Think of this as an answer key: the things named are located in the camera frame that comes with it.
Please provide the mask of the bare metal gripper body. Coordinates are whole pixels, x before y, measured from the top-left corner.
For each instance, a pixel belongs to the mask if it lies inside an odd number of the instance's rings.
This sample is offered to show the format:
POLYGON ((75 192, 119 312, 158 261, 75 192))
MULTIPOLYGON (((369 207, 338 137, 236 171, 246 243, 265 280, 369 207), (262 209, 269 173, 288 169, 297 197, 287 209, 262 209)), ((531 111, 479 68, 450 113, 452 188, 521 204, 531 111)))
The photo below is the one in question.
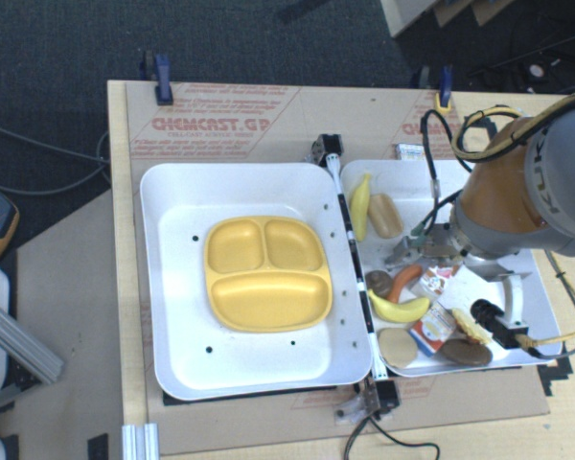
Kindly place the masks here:
POLYGON ((469 239, 450 222, 437 223, 429 229, 422 224, 413 229, 417 252, 429 259, 457 261, 471 253, 469 239))

